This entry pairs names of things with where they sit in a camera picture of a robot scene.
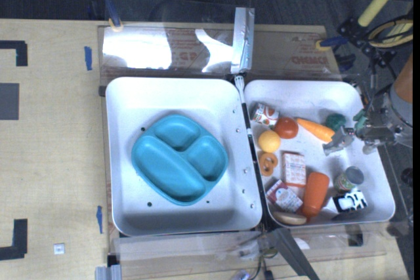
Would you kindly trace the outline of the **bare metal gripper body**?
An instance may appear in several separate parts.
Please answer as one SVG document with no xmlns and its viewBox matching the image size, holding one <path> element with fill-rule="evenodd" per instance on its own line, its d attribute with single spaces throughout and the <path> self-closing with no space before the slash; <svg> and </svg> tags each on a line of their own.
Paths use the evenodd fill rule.
<svg viewBox="0 0 420 280">
<path fill-rule="evenodd" d="M 388 108 L 366 108 L 355 115 L 355 135 L 367 146 L 395 144 L 396 137 L 391 126 Z"/>
</svg>

